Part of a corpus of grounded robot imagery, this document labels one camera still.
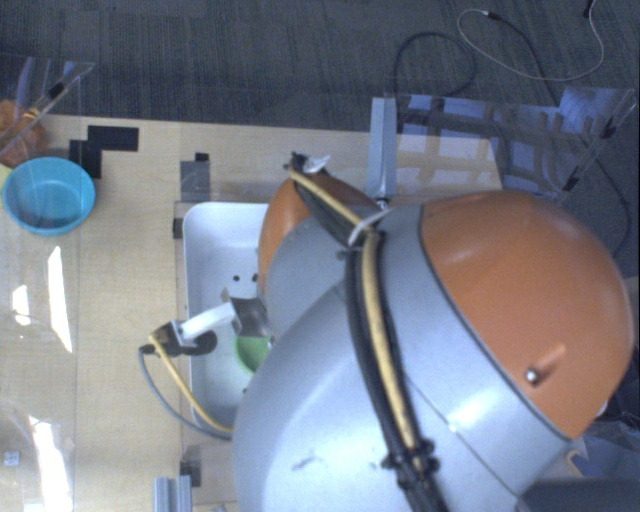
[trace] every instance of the wooden table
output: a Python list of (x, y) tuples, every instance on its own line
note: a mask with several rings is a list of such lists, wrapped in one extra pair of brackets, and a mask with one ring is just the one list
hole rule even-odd
[[(330, 154), (330, 170), (351, 180), (362, 179), (369, 136), (55, 115), (47, 116), (43, 124), (54, 150), (68, 147), (69, 139), (86, 139), (89, 125), (139, 129), (137, 152), (103, 151), (95, 208), (80, 229), (58, 241), (40, 240), (13, 225), (7, 229), (17, 233), (14, 236), (23, 244), (62, 244), (65, 257), (73, 256), (65, 260), (65, 270), (77, 276), (78, 289), (68, 290), (71, 303), (77, 304), (69, 320), (77, 325), (77, 382), (66, 389), (65, 403), (74, 405), (76, 413), (71, 450), (75, 510), (151, 510), (153, 479), (175, 478), (184, 443), (194, 441), (190, 434), (183, 436), (181, 426), (157, 403), (136, 361), (136, 351), (149, 332), (184, 316), (172, 237), (174, 205), (180, 200), (180, 161), (193, 160), (196, 152), (209, 154), (214, 199), (267, 201), (285, 177), (282, 165), (292, 150)], [(471, 146), (460, 140), (405, 136), (398, 144), (398, 167), (409, 168), (402, 175), (399, 171), (402, 190), (415, 187), (424, 195), (426, 187), (430, 195), (442, 196), (500, 187), (483, 141)], [(404, 197), (416, 200), (411, 193)], [(11, 221), (4, 212), (1, 215), (0, 225), (7, 226)], [(177, 254), (180, 259), (179, 245)], [(12, 265), (26, 275), (42, 261), (41, 254), (34, 257), (35, 263)], [(150, 361), (154, 378), (178, 407), (178, 390), (154, 363)], [(34, 400), (43, 385), (33, 375), (16, 383)], [(69, 401), (68, 394), (73, 393)], [(213, 460), (210, 471), (215, 481), (200, 491), (198, 500), (207, 505), (196, 510), (208, 511), (222, 503), (228, 512), (238, 510), (230, 444), (210, 441), (204, 446)]]

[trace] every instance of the black wire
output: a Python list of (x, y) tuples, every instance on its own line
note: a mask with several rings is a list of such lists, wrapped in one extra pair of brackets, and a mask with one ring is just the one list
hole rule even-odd
[(525, 33), (520, 30), (517, 26), (515, 26), (513, 23), (511, 23), (510, 21), (504, 19), (502, 16), (494, 13), (494, 12), (490, 12), (488, 16), (486, 16), (489, 19), (492, 19), (494, 21), (500, 22), (500, 23), (504, 23), (507, 27), (509, 27), (511, 30), (513, 30), (516, 34), (518, 34), (523, 41), (525, 42), (525, 44), (527, 45), (527, 48), (529, 48), (529, 52), (531, 52), (531, 55), (533, 56), (533, 62), (536, 65), (536, 68), (538, 68), (538, 74), (540, 75), (540, 78), (542, 78), (542, 82), (544, 83), (545, 87), (547, 88), (547, 92), (549, 93), (549, 96), (551, 97), (551, 101), (553, 102), (553, 104), (557, 107), (558, 105), (560, 105), (560, 101), (558, 99), (556, 99), (556, 95), (554, 94), (553, 90), (551, 89), (551, 85), (549, 85), (549, 82), (547, 80), (545, 80), (545, 73), (542, 70), (542, 64), (540, 63), (540, 59), (538, 58), (538, 54), (536, 53), (535, 49), (533, 48), (533, 45), (531, 44), (531, 41), (529, 41), (529, 38), (525, 35)]
[[(400, 432), (393, 419), (382, 376), (373, 354), (369, 326), (366, 320), (362, 290), (362, 250), (360, 245), (352, 247), (347, 253), (344, 283), (345, 302), (354, 350), (371, 403), (378, 417), (385, 443), (389, 449), (389, 456), (383, 462), (383, 467), (395, 470), (398, 477), (398, 485), (404, 491), (407, 502), (414, 512), (446, 511), (447, 506), (432, 475), (432, 471), (437, 467), (435, 459), (430, 457), (433, 451), (433, 443), (423, 441), (416, 450), (417, 453), (409, 453), (402, 442)], [(400, 374), (399, 365), (401, 363), (397, 350), (395, 329), (390, 323), (388, 308), (386, 308), (384, 300), (381, 306), (385, 312), (385, 327), (390, 337), (389, 341), (392, 348), (394, 366), (396, 367), (395, 370)], [(417, 432), (415, 416), (412, 414), (410, 419)], [(420, 457), (423, 467), (426, 468), (422, 475), (418, 474), (413, 466), (413, 458), (416, 456)]]
[(622, 399), (620, 398), (620, 390), (616, 390), (613, 394), (612, 399), (615, 400), (615, 404), (618, 408), (617, 414), (612, 414), (611, 416), (607, 416), (607, 412), (605, 412), (602, 416), (596, 418), (596, 421), (600, 421), (603, 423), (613, 423), (614, 421), (622, 421), (629, 427), (634, 430), (640, 430), (640, 417), (629, 412), (624, 408), (624, 404)]
[(469, 48), (467, 48), (464, 44), (462, 44), (457, 38), (450, 36), (448, 34), (443, 34), (442, 32), (418, 32), (417, 34), (413, 34), (412, 36), (409, 36), (407, 39), (405, 39), (405, 41), (400, 45), (400, 48), (398, 48), (398, 51), (396, 53), (396, 58), (393, 62), (393, 77), (392, 77), (393, 79), (392, 90), (393, 90), (393, 95), (396, 98), (398, 97), (398, 70), (400, 68), (400, 60), (402, 59), (403, 53), (417, 39), (423, 39), (428, 37), (439, 37), (441, 39), (445, 39), (447, 41), (454, 43), (466, 55), (467, 61), (469, 62), (471, 67), (469, 76), (461, 85), (444, 94), (437, 94), (434, 96), (455, 96), (456, 94), (459, 94), (462, 91), (464, 91), (467, 87), (471, 85), (471, 83), (473, 83), (477, 73), (476, 59)]
[(354, 228), (351, 222), (334, 212), (304, 187), (296, 183), (295, 188), (311, 215), (340, 245), (346, 247)]
[(155, 382), (153, 382), (153, 379), (151, 378), (151, 375), (149, 374), (149, 369), (147, 368), (147, 363), (144, 360), (145, 353), (146, 353), (145, 347), (140, 347), (140, 349), (138, 350), (138, 363), (140, 363), (140, 369), (142, 370), (142, 375), (144, 376), (145, 380), (147, 381), (147, 384), (149, 384), (149, 387), (151, 388), (151, 391), (153, 391), (153, 394), (156, 396), (156, 398), (158, 399), (158, 401), (160, 402), (162, 407), (164, 407), (164, 409), (171, 416), (173, 416), (180, 423), (182, 423), (183, 425), (189, 427), (190, 429), (195, 430), (196, 432), (199, 432), (201, 434), (204, 434), (205, 436), (216, 437), (215, 434), (213, 434), (212, 432), (209, 432), (205, 428), (202, 428), (202, 427), (196, 425), (195, 423), (190, 422), (188, 419), (186, 419), (184, 416), (182, 416), (178, 411), (176, 411), (173, 407), (171, 407), (171, 405), (169, 404), (169, 402), (167, 402), (165, 397), (162, 396), (162, 393), (160, 393), (160, 390), (156, 386)]
[(629, 208), (629, 202), (624, 198), (622, 191), (620, 190), (616, 182), (613, 181), (613, 178), (611, 177), (611, 175), (605, 170), (604, 166), (602, 165), (602, 162), (600, 162), (600, 160), (596, 158), (596, 163), (598, 164), (598, 168), (600, 169), (600, 172), (607, 179), (607, 181), (609, 182), (609, 185), (611, 185), (611, 188), (615, 191), (616, 195), (618, 196), (618, 200), (620, 201), (620, 204), (624, 208), (624, 214), (626, 218), (626, 227), (624, 230), (624, 235), (620, 240), (620, 242), (618, 243), (618, 246), (613, 251), (613, 257), (617, 258), (618, 253), (620, 252), (620, 249), (622, 249), (622, 246), (627, 242), (627, 239), (631, 234), (631, 222), (632, 222), (631, 210)]

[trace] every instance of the clear acrylic panel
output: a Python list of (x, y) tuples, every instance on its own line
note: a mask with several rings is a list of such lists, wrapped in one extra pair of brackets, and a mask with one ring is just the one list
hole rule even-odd
[[(80, 118), (60, 134), (46, 114), (61, 101), (80, 114), (91, 68), (0, 54), (2, 182), (20, 165), (28, 176), (35, 158), (68, 156)], [(73, 510), (80, 231), (40, 236), (0, 207), (2, 511)]]
[(420, 173), (403, 168), (403, 159), (415, 149), (399, 145), (399, 188), (403, 175), (412, 172), (423, 187), (437, 184), (447, 171), (458, 171), (458, 180), (482, 183), (490, 179), (486, 168), (494, 164), (503, 188), (562, 203), (596, 164), (637, 98), (632, 89), (569, 86), (557, 107), (425, 95), (399, 96), (397, 105), (398, 133), (430, 141), (422, 151), (427, 163)]

